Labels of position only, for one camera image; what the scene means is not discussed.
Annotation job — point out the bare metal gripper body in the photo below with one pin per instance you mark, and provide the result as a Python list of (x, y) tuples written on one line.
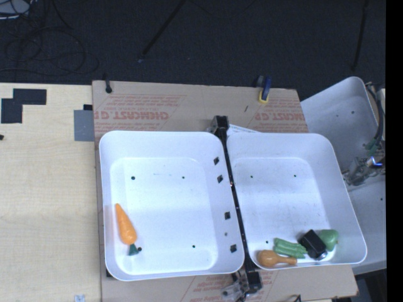
[(366, 168)]

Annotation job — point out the green toy pepper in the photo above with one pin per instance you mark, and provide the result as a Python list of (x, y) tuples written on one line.
[(330, 238)]

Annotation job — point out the white plastic tray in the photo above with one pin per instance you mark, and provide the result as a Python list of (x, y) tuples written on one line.
[(283, 200), (170, 219)]

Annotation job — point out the small black box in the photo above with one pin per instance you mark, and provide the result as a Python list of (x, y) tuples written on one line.
[(312, 243)]

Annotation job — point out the green toy beans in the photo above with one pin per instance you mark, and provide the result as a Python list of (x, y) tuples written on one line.
[(288, 248)]

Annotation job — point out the tan toy chicken drumstick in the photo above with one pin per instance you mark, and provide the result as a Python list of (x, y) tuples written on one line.
[(267, 258)]

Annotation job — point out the thin black rod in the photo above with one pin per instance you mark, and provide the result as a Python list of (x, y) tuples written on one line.
[(234, 197)]

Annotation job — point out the brown cardboard board red print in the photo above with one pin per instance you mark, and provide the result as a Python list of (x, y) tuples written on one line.
[(189, 112)]

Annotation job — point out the orange toy carrot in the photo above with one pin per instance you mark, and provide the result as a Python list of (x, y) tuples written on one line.
[(126, 226)]

